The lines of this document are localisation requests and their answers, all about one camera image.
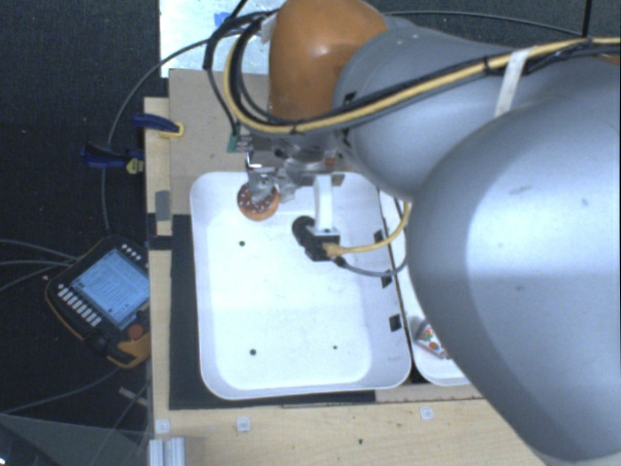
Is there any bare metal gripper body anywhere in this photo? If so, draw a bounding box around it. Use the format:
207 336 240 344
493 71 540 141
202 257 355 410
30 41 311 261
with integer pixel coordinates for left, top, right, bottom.
247 136 347 188

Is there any brown doughnut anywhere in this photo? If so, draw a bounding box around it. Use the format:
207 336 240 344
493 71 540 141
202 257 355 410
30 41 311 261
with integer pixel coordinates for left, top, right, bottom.
236 183 281 223

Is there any white plastic tray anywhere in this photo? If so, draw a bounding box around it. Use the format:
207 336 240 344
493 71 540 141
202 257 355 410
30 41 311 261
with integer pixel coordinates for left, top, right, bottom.
377 187 473 387
188 171 414 402

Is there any white packet with red print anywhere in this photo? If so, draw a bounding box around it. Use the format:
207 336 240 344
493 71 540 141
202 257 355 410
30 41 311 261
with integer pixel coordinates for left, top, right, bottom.
410 315 451 361

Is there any pale wood board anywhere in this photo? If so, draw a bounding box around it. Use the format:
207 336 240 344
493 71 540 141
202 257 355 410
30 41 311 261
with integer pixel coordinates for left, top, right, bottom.
142 67 552 466

